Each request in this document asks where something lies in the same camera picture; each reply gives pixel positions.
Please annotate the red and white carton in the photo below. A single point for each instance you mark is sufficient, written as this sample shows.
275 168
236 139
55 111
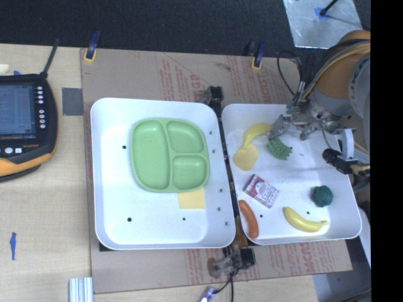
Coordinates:
262 191

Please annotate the yellow banana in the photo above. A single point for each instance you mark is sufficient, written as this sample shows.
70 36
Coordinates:
302 222

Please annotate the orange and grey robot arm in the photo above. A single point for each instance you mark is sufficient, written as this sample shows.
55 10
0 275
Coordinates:
337 74

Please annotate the pale yellow spatula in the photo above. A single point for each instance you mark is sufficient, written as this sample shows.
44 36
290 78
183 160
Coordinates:
246 158

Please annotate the green grapes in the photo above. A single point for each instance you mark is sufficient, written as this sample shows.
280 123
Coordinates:
278 149

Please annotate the green divided plate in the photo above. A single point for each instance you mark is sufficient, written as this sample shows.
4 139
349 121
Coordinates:
157 156

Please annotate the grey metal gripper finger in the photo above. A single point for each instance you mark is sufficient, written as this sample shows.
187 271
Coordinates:
307 134
279 127

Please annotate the black cylinder on white bracket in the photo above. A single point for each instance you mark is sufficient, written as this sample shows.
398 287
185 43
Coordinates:
342 159

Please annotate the brown cardboard board red print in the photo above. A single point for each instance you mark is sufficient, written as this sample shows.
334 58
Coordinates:
126 74

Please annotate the thin black and white rod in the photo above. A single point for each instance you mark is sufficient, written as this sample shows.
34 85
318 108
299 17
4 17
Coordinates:
227 165

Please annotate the orange sausage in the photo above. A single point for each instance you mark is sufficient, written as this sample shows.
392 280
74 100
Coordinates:
249 219

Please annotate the white plastic tray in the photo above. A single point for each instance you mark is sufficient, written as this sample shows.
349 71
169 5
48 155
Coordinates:
157 225
296 175

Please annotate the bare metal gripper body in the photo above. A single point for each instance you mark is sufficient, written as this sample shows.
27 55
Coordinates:
315 121

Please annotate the yellow cheese slice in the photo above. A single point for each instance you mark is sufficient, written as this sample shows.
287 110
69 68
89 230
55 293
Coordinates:
192 200

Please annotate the green broccoli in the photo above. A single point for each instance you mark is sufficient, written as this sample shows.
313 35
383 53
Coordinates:
322 196

